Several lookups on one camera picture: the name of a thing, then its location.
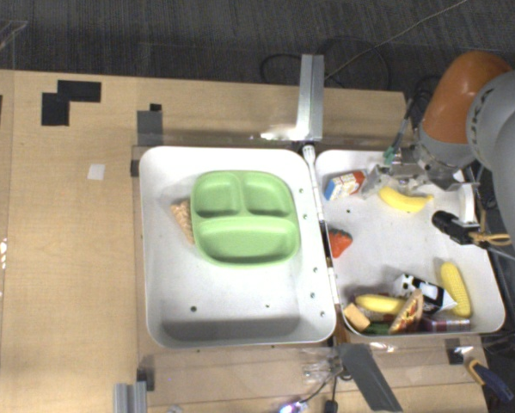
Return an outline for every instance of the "box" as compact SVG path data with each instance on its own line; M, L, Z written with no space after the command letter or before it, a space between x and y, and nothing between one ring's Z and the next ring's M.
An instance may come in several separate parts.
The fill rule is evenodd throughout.
M313 188L309 166L293 151L148 150L139 175L146 319L152 338L168 348L320 342L334 331L337 301L348 305L354 293L382 284L388 291L401 273L437 282L434 270L444 261L460 267L468 288L475 308L470 332L497 330L505 312L486 252L457 245L429 223L437 209L458 215L468 194L427 186L435 200L413 215L396 214L398 210L376 196L363 200L353 194L331 202L315 197L314 191L323 191L324 182L335 173L370 170L381 160L380 152L325 151L316 160L320 185ZM190 196L199 176L217 170L263 171L286 183L301 237L294 257L263 268L222 268L199 255L179 231L169 207ZM323 207L326 226L350 231L354 238L334 260L334 274L326 260L318 207Z

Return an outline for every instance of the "green plate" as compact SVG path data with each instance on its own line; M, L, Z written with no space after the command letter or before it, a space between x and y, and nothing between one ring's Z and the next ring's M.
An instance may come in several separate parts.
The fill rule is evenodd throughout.
M194 240L209 262L264 266L299 250L299 224L290 189L260 171L213 171L200 176L190 198Z

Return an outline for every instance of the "wooden table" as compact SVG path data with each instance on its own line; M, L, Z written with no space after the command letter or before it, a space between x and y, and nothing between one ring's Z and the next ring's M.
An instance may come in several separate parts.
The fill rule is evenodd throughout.
M72 102L70 126L42 126L41 94L56 93L59 79L101 82L101 102ZM166 133L234 129L249 136L294 123L297 88L0 71L0 95L0 242L8 239L0 413L112 411L114 384L133 383L140 359L130 175L137 111L162 104ZM326 89L324 107L325 135L384 148L404 100L393 92ZM88 179L94 163L106 166L102 181ZM407 353L378 355L406 411L486 411L481 388L462 366L448 365L442 340L411 343L420 361L405 361L405 342L395 349ZM484 361L480 338L463 344ZM302 385L294 348L275 350L281 367L251 367L255 386L243 386L248 382L224 365L225 356L251 356L251 349L209 354L206 371L193 366L201 362L198 351L155 352L182 385L177 398L171 390L150 393L154 413L171 404L185 412L273 411L313 388ZM271 371L285 372L285 390L267 389ZM250 395L260 392L269 395ZM325 397L311 411L322 411ZM354 383L340 384L337 398L340 411L368 411Z

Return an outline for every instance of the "white sticker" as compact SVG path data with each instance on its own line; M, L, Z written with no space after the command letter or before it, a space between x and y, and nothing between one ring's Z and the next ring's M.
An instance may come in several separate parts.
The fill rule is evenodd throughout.
M90 181L102 181L104 180L104 169L106 165L104 163L92 163L89 167L89 173L87 178Z

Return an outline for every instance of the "metal bracket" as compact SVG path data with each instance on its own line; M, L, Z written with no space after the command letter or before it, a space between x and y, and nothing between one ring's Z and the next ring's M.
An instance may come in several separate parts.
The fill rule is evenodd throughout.
M146 413L146 382L116 384L113 388L113 413Z
M322 139L324 110L324 57L303 55L299 78L296 137L299 141Z

